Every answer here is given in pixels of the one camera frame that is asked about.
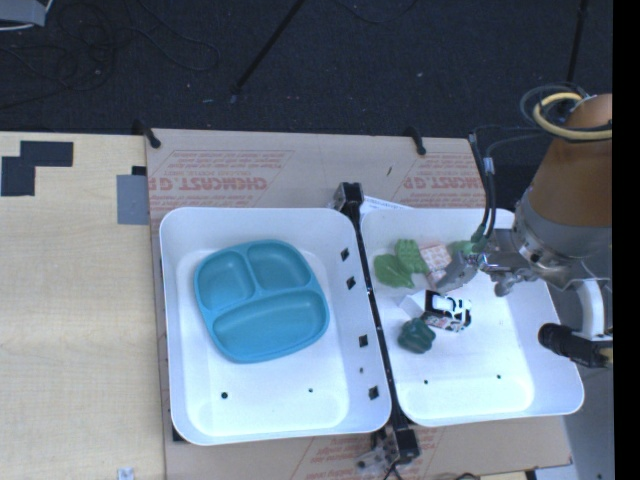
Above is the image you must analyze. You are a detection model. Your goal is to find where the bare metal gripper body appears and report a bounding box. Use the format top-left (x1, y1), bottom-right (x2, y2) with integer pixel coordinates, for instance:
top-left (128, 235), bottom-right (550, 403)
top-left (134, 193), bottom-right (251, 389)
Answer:
top-left (476, 229), bottom-right (550, 283)

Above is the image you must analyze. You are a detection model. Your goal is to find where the black and white carton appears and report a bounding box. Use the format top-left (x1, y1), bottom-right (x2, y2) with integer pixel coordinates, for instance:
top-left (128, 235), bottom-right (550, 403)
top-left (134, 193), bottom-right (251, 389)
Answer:
top-left (419, 289), bottom-right (474, 335)

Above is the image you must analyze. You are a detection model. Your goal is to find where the light green toy lettuce leaf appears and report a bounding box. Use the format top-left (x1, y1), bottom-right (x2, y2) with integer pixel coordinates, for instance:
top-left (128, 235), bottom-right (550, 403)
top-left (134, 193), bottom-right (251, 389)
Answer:
top-left (373, 253), bottom-right (417, 290)
top-left (393, 238), bottom-right (432, 275)

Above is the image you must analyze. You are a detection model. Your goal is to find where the white block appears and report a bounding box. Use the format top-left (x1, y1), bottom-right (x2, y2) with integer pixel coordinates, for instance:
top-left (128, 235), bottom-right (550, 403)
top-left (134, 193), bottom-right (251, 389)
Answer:
top-left (399, 291), bottom-right (427, 320)

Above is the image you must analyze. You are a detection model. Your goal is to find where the dark green toy pepper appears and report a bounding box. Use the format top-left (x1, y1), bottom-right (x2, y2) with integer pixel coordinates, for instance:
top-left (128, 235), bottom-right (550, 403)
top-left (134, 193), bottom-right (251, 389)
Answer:
top-left (397, 317), bottom-right (437, 354)

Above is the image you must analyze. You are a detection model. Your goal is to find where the white plastic tray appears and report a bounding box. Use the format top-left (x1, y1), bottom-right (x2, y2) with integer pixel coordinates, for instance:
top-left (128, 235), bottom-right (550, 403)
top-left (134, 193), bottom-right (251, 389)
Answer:
top-left (158, 206), bottom-right (393, 447)
top-left (359, 207), bottom-right (586, 428)

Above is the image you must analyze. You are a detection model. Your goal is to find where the thin black rod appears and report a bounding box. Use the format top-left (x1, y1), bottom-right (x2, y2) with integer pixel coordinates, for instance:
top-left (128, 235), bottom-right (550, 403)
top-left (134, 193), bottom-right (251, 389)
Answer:
top-left (345, 201), bottom-right (412, 434)

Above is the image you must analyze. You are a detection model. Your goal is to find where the white paper sheet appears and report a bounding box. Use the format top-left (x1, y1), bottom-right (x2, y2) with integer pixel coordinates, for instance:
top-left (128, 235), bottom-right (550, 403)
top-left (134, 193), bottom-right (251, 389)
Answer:
top-left (361, 195), bottom-right (417, 215)

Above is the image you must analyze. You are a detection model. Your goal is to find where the brown cardboard board red print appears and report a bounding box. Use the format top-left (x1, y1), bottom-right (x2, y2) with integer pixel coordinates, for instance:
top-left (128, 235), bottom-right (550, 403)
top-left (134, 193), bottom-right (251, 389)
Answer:
top-left (144, 127), bottom-right (574, 480)

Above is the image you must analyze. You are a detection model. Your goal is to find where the blue divided plate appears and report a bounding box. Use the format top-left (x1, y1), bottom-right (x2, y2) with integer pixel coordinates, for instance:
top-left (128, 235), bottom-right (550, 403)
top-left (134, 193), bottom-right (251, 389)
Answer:
top-left (193, 239), bottom-right (332, 365)

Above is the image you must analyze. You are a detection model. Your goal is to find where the black cylinder on white bracket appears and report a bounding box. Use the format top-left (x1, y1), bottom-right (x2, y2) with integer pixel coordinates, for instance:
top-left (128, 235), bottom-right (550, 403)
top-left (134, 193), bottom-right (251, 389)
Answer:
top-left (537, 277), bottom-right (613, 370)

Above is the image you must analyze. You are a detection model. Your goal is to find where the black block with thin wires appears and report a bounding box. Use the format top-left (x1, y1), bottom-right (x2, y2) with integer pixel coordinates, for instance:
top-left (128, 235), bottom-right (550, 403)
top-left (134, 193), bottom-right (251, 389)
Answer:
top-left (333, 181), bottom-right (365, 214)
top-left (388, 426), bottom-right (422, 465)

